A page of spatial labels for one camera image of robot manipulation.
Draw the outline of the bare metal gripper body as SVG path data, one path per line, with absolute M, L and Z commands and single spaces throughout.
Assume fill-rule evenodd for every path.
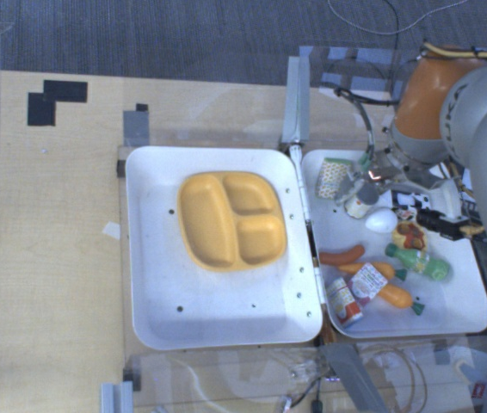
M 372 183 L 388 185 L 405 180 L 403 171 L 389 158 L 386 151 L 366 153 L 361 159 L 361 171 L 364 178 Z

